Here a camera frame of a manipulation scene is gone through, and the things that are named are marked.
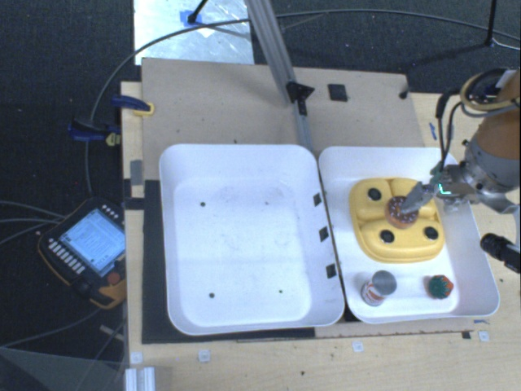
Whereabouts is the yellow divided plate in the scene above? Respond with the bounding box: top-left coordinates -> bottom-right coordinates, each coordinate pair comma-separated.
348,177 -> 446,265

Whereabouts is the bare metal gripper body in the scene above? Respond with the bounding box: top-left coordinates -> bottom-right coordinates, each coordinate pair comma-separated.
422,161 -> 521,216

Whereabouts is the orange and white can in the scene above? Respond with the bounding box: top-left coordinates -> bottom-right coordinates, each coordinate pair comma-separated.
360,270 -> 398,308

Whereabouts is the brown cardboard board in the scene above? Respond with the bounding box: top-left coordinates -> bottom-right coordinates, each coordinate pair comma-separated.
140,57 -> 489,340

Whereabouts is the black cylinder on white bracket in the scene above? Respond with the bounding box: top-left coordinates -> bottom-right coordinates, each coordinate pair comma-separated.
479,232 -> 521,275

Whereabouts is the red and green toy strawberry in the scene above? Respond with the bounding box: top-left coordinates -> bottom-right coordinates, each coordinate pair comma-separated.
426,274 -> 455,301

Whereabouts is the brown sprinkled doughnut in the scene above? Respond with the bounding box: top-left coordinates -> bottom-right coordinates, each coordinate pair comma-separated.
385,195 -> 420,231

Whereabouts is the white plastic tray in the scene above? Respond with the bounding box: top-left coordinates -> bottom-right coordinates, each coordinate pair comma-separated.
158,143 -> 347,337
317,145 -> 501,326

